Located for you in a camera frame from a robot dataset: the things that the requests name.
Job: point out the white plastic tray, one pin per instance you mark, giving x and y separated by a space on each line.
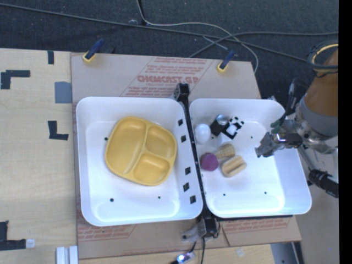
264 180
132 205

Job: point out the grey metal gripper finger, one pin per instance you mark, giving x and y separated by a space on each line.
267 139
262 150

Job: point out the white egg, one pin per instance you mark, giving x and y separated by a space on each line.
203 133

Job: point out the brown cardboard board red print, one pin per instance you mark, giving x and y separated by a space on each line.
115 76

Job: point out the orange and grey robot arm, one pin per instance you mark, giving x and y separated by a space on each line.
321 98

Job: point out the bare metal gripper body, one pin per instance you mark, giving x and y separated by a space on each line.
291 139

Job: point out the tan bread roll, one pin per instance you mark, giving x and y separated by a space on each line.
226 150

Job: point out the purple grapes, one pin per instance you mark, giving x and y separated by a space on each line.
209 162

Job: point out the thin black rod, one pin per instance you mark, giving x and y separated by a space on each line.
195 158

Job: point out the black and white carton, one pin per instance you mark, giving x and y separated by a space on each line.
233 128

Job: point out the black can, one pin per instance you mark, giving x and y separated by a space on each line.
218 125

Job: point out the tan hot dog bun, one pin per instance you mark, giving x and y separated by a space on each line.
233 166

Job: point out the yellow divided plate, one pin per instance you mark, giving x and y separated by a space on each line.
129 147

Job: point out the black cylinder on white bracket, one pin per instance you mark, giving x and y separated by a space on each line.
323 181

